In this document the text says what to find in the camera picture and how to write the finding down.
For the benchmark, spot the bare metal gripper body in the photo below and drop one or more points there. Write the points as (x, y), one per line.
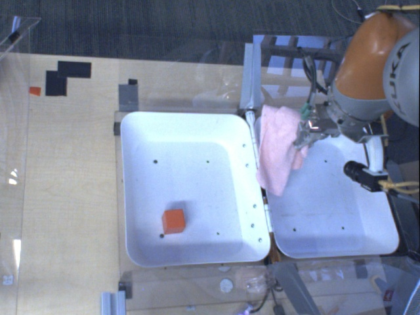
(323, 123)

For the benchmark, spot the orange cube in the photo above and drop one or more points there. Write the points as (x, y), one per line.
(174, 222)

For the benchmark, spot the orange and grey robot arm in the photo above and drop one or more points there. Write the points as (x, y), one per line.
(367, 61)

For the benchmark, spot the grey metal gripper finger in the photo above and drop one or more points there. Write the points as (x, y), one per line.
(300, 138)
(313, 138)

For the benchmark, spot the black cylinder on white bracket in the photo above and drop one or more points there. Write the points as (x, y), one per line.
(361, 174)

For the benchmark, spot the white plastic tray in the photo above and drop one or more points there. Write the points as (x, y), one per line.
(331, 208)
(193, 189)

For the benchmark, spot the pink cloth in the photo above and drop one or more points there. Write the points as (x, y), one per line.
(277, 149)

